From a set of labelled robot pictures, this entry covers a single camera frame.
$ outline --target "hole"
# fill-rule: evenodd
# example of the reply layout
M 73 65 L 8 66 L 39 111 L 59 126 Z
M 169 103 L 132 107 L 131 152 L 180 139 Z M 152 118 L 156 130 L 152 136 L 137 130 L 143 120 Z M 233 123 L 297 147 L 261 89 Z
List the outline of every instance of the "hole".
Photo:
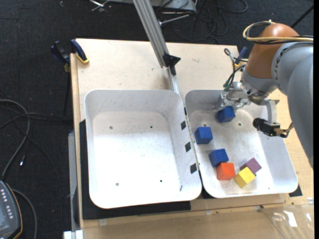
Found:
M 183 130 L 183 129 L 186 127 L 186 122 L 183 121 L 183 122 L 180 124 L 180 127 L 181 127 L 181 130 Z
M 190 150 L 190 142 L 185 144 L 185 149 L 186 149 L 186 152 L 188 152 Z
M 196 171 L 197 171 L 196 163 L 193 163 L 193 164 L 190 166 L 190 173 L 193 173 L 193 172 L 196 172 Z

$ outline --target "blue cube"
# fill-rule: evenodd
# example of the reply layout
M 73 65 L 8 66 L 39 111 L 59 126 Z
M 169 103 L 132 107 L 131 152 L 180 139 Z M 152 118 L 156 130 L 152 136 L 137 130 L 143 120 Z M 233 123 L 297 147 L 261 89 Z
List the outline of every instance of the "blue cube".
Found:
M 235 118 L 233 108 L 231 106 L 227 106 L 225 109 L 220 110 L 217 113 L 217 118 L 220 123 L 230 122 L 233 118 Z
M 222 162 L 228 162 L 229 158 L 225 149 L 216 149 L 210 153 L 209 160 L 211 165 L 216 167 Z
M 213 139 L 209 126 L 200 126 L 195 132 L 197 144 L 208 144 Z

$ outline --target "orange cube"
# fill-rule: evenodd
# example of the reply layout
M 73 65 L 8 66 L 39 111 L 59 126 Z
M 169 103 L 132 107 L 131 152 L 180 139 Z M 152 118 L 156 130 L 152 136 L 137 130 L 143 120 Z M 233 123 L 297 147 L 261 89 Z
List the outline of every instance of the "orange cube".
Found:
M 217 179 L 229 181 L 235 177 L 234 163 L 221 162 L 217 167 Z

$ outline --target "white bin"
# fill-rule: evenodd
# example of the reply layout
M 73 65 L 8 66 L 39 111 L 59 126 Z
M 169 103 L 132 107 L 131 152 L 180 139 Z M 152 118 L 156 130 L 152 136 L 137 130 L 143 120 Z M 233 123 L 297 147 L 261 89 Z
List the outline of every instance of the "white bin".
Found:
M 181 97 L 93 90 L 85 97 L 89 194 L 100 208 L 189 201 L 201 180 Z
M 209 144 L 195 144 L 199 170 L 205 190 L 215 198 L 291 193 L 298 179 L 285 142 L 279 136 L 268 137 L 253 127 L 255 118 L 268 120 L 266 106 L 250 104 L 240 108 L 230 122 L 220 123 L 213 110 L 221 90 L 192 90 L 185 96 L 185 106 L 192 132 L 199 126 L 211 127 L 213 139 Z M 235 173 L 249 159 L 255 158 L 262 169 L 256 178 L 240 188 L 232 179 L 217 179 L 209 154 L 215 149 L 226 150 Z

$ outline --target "aluminum rail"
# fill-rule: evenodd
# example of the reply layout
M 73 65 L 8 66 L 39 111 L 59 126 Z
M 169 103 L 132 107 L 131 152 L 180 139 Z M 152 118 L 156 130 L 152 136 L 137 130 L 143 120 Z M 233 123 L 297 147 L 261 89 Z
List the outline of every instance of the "aluminum rail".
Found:
M 167 67 L 170 75 L 170 85 L 173 91 L 180 95 L 177 77 L 171 73 L 169 65 L 164 61 L 164 56 L 169 55 L 167 45 L 165 43 L 160 23 L 158 22 L 154 9 L 150 0 L 133 0 L 135 8 L 140 16 L 145 32 L 151 42 L 155 55 L 159 61 L 160 66 Z

